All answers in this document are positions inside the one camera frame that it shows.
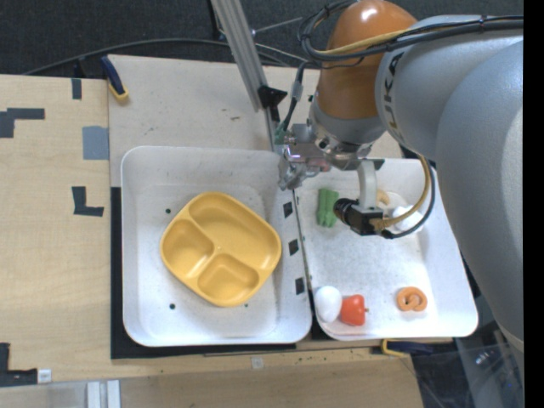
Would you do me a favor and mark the white toy egg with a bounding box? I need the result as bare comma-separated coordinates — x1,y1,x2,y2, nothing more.
314,285,343,324

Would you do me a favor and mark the yellow divided plate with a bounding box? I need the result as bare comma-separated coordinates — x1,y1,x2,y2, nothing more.
159,190,283,309

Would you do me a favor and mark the white plastic tray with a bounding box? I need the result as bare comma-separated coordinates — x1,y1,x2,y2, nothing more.
120,144,314,349
292,157,480,343

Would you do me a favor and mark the orange toy pretzel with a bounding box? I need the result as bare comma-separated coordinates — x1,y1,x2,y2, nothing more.
396,286,428,313

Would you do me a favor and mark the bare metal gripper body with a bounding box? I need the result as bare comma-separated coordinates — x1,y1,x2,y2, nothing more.
281,122,385,179

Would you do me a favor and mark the red toy pepper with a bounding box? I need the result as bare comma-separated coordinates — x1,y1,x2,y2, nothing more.
339,293,370,327

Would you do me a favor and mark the pale wooden board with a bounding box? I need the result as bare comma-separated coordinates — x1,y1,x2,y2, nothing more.
106,53,454,359

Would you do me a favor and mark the beige toy ring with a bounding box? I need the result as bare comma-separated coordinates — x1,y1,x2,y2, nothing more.
375,189,405,208

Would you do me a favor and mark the black cylinder on white bracket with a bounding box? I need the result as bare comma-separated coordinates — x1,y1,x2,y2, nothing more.
333,159,386,237

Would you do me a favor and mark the green toy vegetable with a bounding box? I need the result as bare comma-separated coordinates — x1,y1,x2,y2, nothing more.
315,187,341,230

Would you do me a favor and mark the thin black and white rod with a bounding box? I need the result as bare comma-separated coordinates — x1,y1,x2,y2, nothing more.
292,188,315,292

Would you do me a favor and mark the white rounded toy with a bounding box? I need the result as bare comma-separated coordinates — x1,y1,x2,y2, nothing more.
389,203,427,235

